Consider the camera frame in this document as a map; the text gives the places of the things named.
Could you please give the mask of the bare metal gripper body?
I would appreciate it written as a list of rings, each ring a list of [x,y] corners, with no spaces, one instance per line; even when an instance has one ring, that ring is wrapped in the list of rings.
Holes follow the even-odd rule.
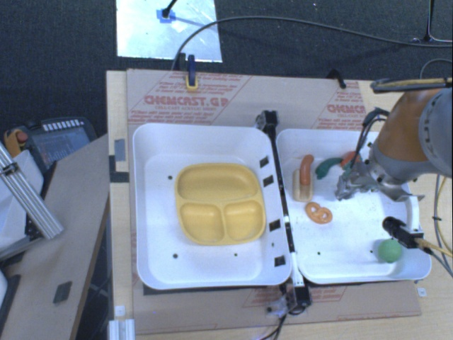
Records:
[[[404,201],[412,194],[404,188],[404,182],[387,174],[381,165],[370,161],[348,164],[342,173],[351,186],[368,186],[368,192],[380,192],[392,201]]]

